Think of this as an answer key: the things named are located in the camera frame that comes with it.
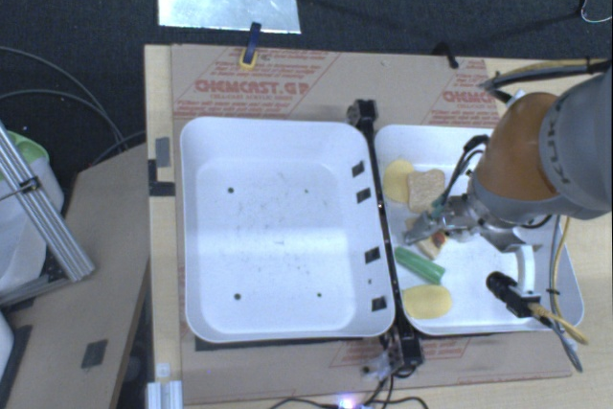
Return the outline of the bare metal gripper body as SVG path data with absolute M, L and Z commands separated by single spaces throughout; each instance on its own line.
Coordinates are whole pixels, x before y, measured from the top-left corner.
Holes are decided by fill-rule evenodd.
M 432 236 L 445 236 L 458 242 L 466 242 L 484 232 L 484 221 L 475 211 L 467 194 L 440 196 L 432 203 Z

